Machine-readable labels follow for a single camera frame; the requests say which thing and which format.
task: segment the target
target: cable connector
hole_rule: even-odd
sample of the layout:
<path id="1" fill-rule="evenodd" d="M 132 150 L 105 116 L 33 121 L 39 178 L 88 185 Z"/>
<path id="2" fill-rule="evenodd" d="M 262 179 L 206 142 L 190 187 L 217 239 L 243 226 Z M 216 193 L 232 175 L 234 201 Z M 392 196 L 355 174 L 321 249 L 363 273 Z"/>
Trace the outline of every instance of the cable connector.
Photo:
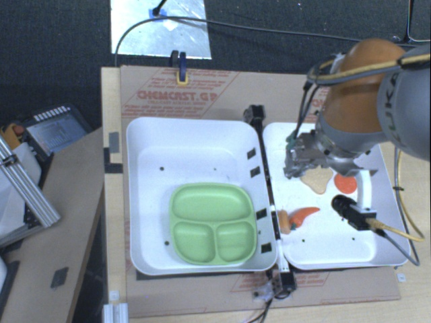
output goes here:
<path id="1" fill-rule="evenodd" d="M 334 197 L 331 205 L 341 217 L 348 221 L 349 225 L 358 231 L 369 230 L 370 225 L 366 220 L 371 218 L 375 219 L 377 216 L 376 212 L 359 212 L 354 208 L 356 206 L 356 201 L 344 195 L 337 195 Z"/>

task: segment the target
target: silver panel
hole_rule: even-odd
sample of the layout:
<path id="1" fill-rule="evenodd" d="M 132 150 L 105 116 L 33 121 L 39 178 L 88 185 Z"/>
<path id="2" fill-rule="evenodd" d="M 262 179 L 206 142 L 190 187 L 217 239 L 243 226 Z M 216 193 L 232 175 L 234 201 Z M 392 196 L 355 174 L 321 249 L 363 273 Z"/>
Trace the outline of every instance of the silver panel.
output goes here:
<path id="1" fill-rule="evenodd" d="M 161 0 L 111 0 L 111 51 L 133 24 L 152 17 Z M 203 0 L 167 0 L 161 15 L 205 19 Z M 169 57 L 173 50 L 185 51 L 190 59 L 211 59 L 207 25 L 163 20 L 138 26 L 123 40 L 119 54 Z"/>

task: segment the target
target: cardboard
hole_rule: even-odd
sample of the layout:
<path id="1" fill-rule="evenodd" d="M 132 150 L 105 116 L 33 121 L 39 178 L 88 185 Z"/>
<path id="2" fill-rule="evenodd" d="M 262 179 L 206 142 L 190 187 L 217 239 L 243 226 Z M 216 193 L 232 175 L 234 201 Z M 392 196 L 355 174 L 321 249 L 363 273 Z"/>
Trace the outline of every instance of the cardboard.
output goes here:
<path id="1" fill-rule="evenodd" d="M 295 121 L 305 79 L 303 75 L 191 69 L 189 86 L 179 87 L 174 75 L 174 69 L 159 67 L 102 70 L 104 146 L 109 147 L 110 135 L 117 135 L 123 140 L 121 150 L 110 153 L 112 162 L 115 159 L 115 162 L 123 164 L 123 173 L 107 174 L 105 182 L 109 227 L 108 289 L 110 303 L 129 304 L 129 315 L 136 318 L 134 322 L 140 322 L 139 317 L 262 308 L 262 301 L 253 301 L 252 293 L 266 282 L 266 278 L 264 273 L 195 277 L 147 277 L 137 273 L 129 258 L 124 143 L 128 123 L 138 116 L 241 120 L 244 109 L 250 104 L 265 105 L 265 124 Z M 325 92 L 322 91 L 314 99 L 313 106 L 318 109 L 324 97 Z M 123 207 L 119 207 L 120 196 L 124 196 Z M 111 200 L 115 200 L 115 205 L 110 204 Z M 111 234 L 124 238 L 123 243 Z M 389 267 L 300 273 L 296 279 L 298 289 L 289 299 L 275 302 L 274 307 L 400 298 L 394 270 Z M 201 317 L 195 321 L 203 322 L 205 319 Z"/>
<path id="2" fill-rule="evenodd" d="M 4 256 L 20 265 L 2 322 L 72 321 L 102 210 L 101 150 L 99 129 L 54 156 L 43 193 L 61 219 Z"/>

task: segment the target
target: table surface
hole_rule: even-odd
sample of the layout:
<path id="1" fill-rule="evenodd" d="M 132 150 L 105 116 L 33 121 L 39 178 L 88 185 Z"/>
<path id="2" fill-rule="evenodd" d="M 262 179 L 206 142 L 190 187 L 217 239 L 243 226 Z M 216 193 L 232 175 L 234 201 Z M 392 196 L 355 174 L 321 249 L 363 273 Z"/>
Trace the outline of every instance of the table surface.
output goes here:
<path id="1" fill-rule="evenodd" d="M 102 91 L 104 92 L 104 126 L 109 130 L 121 131 L 121 117 L 119 112 L 119 70 L 104 69 L 102 72 Z M 104 146 L 109 143 L 108 135 L 104 134 Z M 388 165 L 388 173 L 393 178 L 393 149 L 382 144 L 382 151 Z M 119 154 L 111 154 L 111 162 L 122 162 Z M 105 177 L 110 185 L 122 187 L 113 175 Z M 401 162 L 401 185 L 406 206 L 416 225 L 426 237 L 425 242 L 416 243 L 421 266 L 416 267 L 408 262 L 396 270 L 404 275 L 405 281 L 399 283 L 401 300 L 380 301 L 369 303 L 353 303 L 332 306 L 313 306 L 301 308 L 276 308 L 269 310 L 266 322 L 392 322 L 404 323 L 423 322 L 431 318 L 431 255 L 430 255 L 430 163 L 403 155 Z M 122 271 L 121 257 L 124 252 L 124 231 L 114 228 L 110 221 L 123 218 L 121 210 L 114 207 L 122 200 L 121 195 L 106 197 L 107 205 L 107 245 L 108 245 L 108 289 L 119 289 L 126 293 L 125 273 Z M 169 323 L 169 322 L 248 322 L 260 311 L 220 312 L 209 314 L 191 314 L 181 316 L 163 316 L 152 318 L 133 318 L 132 323 Z"/>

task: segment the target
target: red chili pepper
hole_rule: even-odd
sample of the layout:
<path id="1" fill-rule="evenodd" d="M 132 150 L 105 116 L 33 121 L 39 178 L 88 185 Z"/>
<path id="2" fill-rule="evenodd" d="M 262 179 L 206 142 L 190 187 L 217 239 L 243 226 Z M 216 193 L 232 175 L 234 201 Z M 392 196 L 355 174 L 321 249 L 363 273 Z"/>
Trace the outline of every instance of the red chili pepper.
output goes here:
<path id="1" fill-rule="evenodd" d="M 307 218 L 309 215 L 312 215 L 313 213 L 319 212 L 320 209 L 317 207 L 305 207 L 300 209 L 299 211 L 296 211 L 295 214 L 293 214 L 290 219 L 290 229 L 296 229 L 298 227 L 301 227 L 302 223 L 304 222 L 305 218 Z"/>

